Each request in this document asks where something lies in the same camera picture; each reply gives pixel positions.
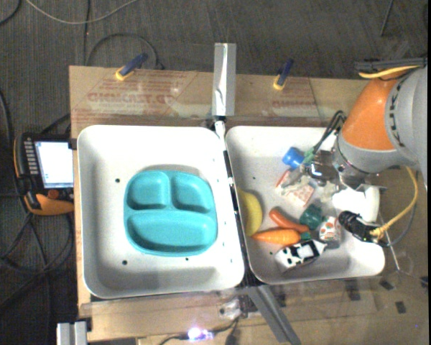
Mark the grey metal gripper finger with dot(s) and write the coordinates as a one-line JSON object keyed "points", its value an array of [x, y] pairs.
{"points": [[307, 166], [291, 181]]}

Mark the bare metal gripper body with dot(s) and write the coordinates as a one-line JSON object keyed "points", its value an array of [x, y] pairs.
{"points": [[327, 167]]}

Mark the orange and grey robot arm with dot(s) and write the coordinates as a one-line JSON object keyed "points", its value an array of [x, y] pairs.
{"points": [[377, 120]]}

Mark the white and red packet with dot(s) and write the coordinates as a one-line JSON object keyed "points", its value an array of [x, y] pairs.
{"points": [[300, 194]]}

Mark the white plastic tray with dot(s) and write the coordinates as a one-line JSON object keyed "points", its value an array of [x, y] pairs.
{"points": [[265, 178], [104, 228]]}

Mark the orange sausage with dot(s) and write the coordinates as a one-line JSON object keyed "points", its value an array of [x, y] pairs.
{"points": [[283, 220]]}

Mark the green broccoli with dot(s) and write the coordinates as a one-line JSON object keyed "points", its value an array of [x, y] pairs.
{"points": [[310, 217]]}

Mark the yellow banana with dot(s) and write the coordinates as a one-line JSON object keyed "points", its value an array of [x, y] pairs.
{"points": [[253, 210]]}

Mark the orange carrot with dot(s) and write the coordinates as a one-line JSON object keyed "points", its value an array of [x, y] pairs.
{"points": [[276, 236]]}

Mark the white can red print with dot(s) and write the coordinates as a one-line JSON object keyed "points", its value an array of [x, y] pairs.
{"points": [[329, 230]]}

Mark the blue divided plate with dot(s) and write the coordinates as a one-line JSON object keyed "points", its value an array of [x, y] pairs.
{"points": [[170, 225]]}

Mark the brown cardboard board red print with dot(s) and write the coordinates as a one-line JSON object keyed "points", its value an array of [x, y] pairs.
{"points": [[136, 95]]}

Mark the black cylinder on white bracket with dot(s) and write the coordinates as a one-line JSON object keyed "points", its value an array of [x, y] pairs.
{"points": [[359, 225]]}

